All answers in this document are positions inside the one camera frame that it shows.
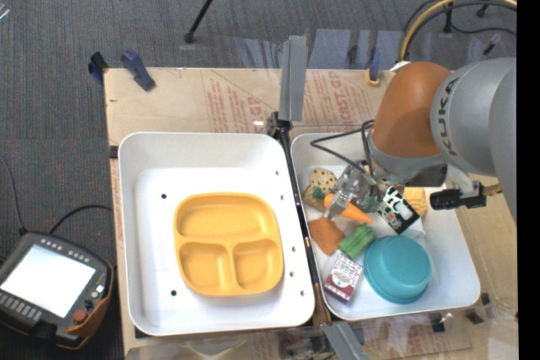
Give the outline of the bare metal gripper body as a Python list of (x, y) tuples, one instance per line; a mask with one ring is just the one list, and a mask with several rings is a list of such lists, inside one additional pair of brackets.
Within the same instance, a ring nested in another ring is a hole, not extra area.
[(347, 164), (337, 178), (336, 191), (340, 193), (343, 191), (354, 191), (357, 194), (357, 201), (359, 203), (375, 201), (378, 198), (379, 191), (376, 185), (372, 185), (368, 181), (367, 174), (368, 171), (364, 173), (352, 164)]

